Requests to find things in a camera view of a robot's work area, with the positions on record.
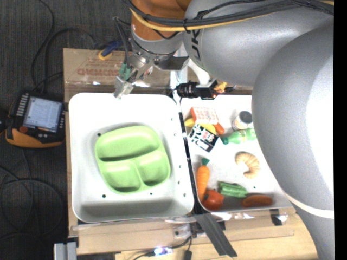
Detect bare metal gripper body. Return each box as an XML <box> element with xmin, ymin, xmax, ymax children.
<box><xmin>125</xmin><ymin>50</ymin><xmax>189</xmax><ymax>85</ymax></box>

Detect brown cardboard board red print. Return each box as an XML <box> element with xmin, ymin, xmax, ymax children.
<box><xmin>62</xmin><ymin>47</ymin><xmax>297</xmax><ymax>237</ymax></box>

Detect white plastic tray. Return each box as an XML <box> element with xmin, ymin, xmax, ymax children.
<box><xmin>178</xmin><ymin>93</ymin><xmax>294</xmax><ymax>214</ymax></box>
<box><xmin>68</xmin><ymin>92</ymin><xmax>196</xmax><ymax>224</ymax></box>

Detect yellow banana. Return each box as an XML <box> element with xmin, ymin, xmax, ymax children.
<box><xmin>184</xmin><ymin>117</ymin><xmax>217</xmax><ymax>135</ymax></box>

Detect green divided plate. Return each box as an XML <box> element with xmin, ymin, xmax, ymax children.
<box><xmin>94</xmin><ymin>125</ymin><xmax>172</xmax><ymax>196</ymax></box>

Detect orange and white carton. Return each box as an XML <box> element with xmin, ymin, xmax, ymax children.
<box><xmin>190</xmin><ymin>106</ymin><xmax>220</xmax><ymax>126</ymax></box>

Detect black and white carton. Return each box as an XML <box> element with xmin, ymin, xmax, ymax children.
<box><xmin>187</xmin><ymin>123</ymin><xmax>220</xmax><ymax>153</ymax></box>

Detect white can grey lid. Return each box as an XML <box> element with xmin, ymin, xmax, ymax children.
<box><xmin>231</xmin><ymin>110</ymin><xmax>254</xmax><ymax>132</ymax></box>

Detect orange carrot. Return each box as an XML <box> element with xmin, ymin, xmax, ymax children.
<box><xmin>196</xmin><ymin>157</ymin><xmax>211</xmax><ymax>202</ymax></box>

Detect green bottle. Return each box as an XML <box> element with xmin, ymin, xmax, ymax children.
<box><xmin>220</xmin><ymin>127</ymin><xmax>257</xmax><ymax>146</ymax></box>

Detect red orange pepper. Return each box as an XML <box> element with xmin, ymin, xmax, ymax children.
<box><xmin>201</xmin><ymin>188</ymin><xmax>226</xmax><ymax>211</ymax></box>

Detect beige croissant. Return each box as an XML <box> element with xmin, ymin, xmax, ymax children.
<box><xmin>234</xmin><ymin>151</ymin><xmax>261</xmax><ymax>180</ymax></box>

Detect green bean bundle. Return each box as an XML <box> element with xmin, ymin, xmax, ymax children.
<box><xmin>217</xmin><ymin>181</ymin><xmax>249</xmax><ymax>199</ymax></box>

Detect orange red sausage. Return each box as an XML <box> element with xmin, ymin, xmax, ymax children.
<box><xmin>241</xmin><ymin>194</ymin><xmax>273</xmax><ymax>209</ymax></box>

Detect black cylinder on white bracket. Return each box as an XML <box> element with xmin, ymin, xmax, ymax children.
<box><xmin>169</xmin><ymin>55</ymin><xmax>218</xmax><ymax>100</ymax></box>

